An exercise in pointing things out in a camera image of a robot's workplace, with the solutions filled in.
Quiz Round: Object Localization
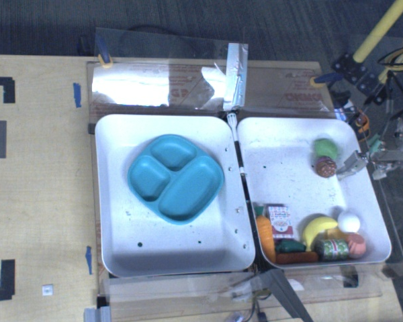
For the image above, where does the red-brown sausage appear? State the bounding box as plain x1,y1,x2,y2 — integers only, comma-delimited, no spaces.
275,251,320,266

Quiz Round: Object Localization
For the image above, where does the brown sprinkled doughnut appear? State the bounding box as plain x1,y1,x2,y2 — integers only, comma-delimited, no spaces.
315,156,338,178

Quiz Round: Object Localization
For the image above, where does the white egg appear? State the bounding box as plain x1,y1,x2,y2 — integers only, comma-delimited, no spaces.
337,211,361,233

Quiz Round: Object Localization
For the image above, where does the blue divided plate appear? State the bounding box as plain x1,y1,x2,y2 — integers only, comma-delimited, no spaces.
126,133,225,226

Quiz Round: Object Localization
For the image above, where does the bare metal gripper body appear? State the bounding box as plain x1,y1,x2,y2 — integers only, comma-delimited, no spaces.
367,148,403,173

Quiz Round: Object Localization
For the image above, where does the green round toy vegetable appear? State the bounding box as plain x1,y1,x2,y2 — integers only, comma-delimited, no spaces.
313,138,339,160

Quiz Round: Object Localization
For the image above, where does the white plastic tray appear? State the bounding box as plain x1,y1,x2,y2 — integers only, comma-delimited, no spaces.
94,113,257,278
236,116,393,270

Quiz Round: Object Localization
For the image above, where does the red and white carton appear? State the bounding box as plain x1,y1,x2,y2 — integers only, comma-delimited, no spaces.
266,203,295,240

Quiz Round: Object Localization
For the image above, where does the pink sausage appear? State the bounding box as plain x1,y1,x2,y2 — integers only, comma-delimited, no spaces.
345,233,367,260

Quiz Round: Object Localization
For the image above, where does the orange carrot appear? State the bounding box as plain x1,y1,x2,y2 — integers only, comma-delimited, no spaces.
254,205,277,264

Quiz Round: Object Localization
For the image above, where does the green can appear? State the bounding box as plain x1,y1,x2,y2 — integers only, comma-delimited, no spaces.
314,238,351,262

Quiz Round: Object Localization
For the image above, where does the dark green packet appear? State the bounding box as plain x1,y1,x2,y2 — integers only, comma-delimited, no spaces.
274,239,307,254

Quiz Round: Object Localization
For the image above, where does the yellow banana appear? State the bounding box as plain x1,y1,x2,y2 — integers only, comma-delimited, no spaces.
301,215,339,252

